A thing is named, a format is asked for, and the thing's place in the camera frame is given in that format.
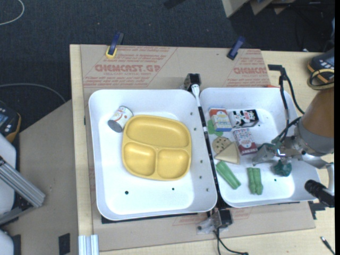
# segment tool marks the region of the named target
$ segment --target yellow plate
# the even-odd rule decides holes
[[[122,158],[133,175],[173,181],[184,177],[191,163],[191,136],[181,122],[160,116],[137,115],[123,132]]]

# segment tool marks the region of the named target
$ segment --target white can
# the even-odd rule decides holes
[[[107,122],[115,132],[122,132],[127,121],[133,116],[132,112],[125,106],[120,106]]]

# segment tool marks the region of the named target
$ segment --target table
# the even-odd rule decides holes
[[[303,52],[272,52],[263,51],[262,56],[267,64],[280,64],[286,68],[297,101],[305,110],[316,91],[307,86],[309,75],[307,62],[318,53]],[[88,152],[86,143],[86,128],[84,125],[84,101],[82,87],[82,65],[80,45],[70,46],[72,108],[74,127],[74,150],[76,169],[76,196],[78,207],[79,235],[93,234],[92,212],[90,201],[90,185],[88,171]],[[276,86],[278,74],[269,71],[271,84]],[[325,156],[328,162],[334,161],[334,155]],[[319,171],[321,181],[328,184],[328,175],[324,170]],[[226,245],[232,250],[247,251],[249,254],[326,254],[327,249],[320,237],[324,236],[331,246],[335,246],[335,210],[326,209],[317,212],[316,228],[285,233],[265,234],[257,236],[236,237],[226,239]],[[138,249],[126,249],[101,252],[100,254],[217,254],[216,240],[206,240],[190,243],[160,245]]]

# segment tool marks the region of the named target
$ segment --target black shoe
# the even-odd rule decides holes
[[[327,83],[331,78],[334,77],[334,47],[329,51],[312,58],[308,64],[307,68],[312,73],[321,69],[330,69],[332,71],[322,72],[318,75],[318,78]]]

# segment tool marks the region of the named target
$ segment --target blue clamp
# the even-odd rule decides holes
[[[120,45],[123,41],[124,33],[117,32],[113,37],[111,45],[106,50],[106,57],[112,59],[117,53],[117,45]]]
[[[232,49],[230,49],[229,53],[227,54],[227,57],[230,58],[231,60],[234,60],[237,55],[237,51],[241,48],[244,42],[245,42],[245,38],[242,36],[239,36],[239,38],[237,39],[237,42],[233,45]]]

